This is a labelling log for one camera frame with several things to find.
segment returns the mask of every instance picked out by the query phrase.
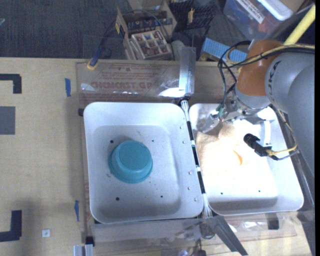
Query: blue ribbed object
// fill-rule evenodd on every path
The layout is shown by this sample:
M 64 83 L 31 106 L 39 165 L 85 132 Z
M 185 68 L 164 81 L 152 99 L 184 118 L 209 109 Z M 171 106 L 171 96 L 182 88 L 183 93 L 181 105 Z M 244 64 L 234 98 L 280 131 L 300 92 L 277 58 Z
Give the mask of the blue ribbed object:
M 111 152 L 109 166 L 118 180 L 139 183 L 149 177 L 153 160 L 145 145 L 135 140 L 127 140 Z
M 224 54 L 225 51 L 228 50 L 229 48 L 230 46 L 227 46 L 220 42 L 206 38 L 202 45 L 201 53 L 208 53 L 220 59 L 222 54 Z M 234 62 L 242 62 L 246 59 L 247 54 L 240 50 L 235 49 L 230 53 L 229 57 Z M 226 55 L 224 55 L 222 59 L 226 62 L 227 61 Z

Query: beige table surface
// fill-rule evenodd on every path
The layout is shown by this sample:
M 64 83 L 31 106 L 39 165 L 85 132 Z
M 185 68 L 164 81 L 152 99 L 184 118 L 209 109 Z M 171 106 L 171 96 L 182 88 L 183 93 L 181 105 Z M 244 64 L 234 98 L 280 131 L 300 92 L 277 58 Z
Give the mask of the beige table surface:
M 76 62 L 82 60 L 0 58 L 0 74 L 22 77 L 22 94 L 13 94 L 12 81 L 0 81 L 0 106 L 15 107 L 16 114 L 15 135 L 0 135 L 0 232 L 10 230 L 11 211 L 22 210 L 22 237 L 0 242 L 0 256 L 68 256 L 74 245 L 83 245 L 83 118 L 78 116 Z M 65 78 L 71 81 L 71 97 Z M 43 229 L 50 229 L 50 237 L 42 237 Z M 302 225 L 296 223 L 295 230 L 297 236 L 242 244 L 255 256 L 311 255 Z M 222 247 L 204 249 L 213 254 Z M 96 248 L 96 255 L 107 254 Z

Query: blue round object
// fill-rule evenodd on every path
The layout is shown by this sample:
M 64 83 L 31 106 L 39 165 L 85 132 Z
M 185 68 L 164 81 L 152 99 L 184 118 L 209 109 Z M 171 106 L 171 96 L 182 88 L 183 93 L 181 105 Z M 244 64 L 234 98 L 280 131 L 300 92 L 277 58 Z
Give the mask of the blue round object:
M 111 173 L 120 181 L 139 183 L 149 177 L 153 160 L 149 149 L 135 140 L 119 144 L 109 156 Z

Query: yellow pole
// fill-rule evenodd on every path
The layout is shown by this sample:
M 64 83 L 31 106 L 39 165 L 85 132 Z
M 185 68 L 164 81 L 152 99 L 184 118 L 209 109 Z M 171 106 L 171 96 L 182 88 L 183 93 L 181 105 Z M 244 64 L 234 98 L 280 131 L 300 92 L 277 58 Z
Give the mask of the yellow pole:
M 310 27 L 310 25 L 314 22 L 315 19 L 316 19 L 316 5 L 314 4 L 283 44 L 284 45 L 295 44 L 300 39 L 300 37 L 304 34 L 304 32 L 306 32 L 306 30 Z

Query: orange object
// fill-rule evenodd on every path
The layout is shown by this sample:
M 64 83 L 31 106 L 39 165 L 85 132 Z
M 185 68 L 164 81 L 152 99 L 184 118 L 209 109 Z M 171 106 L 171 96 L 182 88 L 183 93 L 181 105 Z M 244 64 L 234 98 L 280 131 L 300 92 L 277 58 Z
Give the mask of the orange object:
M 249 59 L 282 45 L 283 44 L 281 42 L 276 40 L 263 39 L 252 46 L 246 58 Z M 263 58 L 251 64 L 242 66 L 238 82 L 236 84 L 238 90 L 249 96 L 267 95 L 265 91 L 265 76 L 269 65 L 277 56 L 278 55 L 274 55 L 267 59 Z

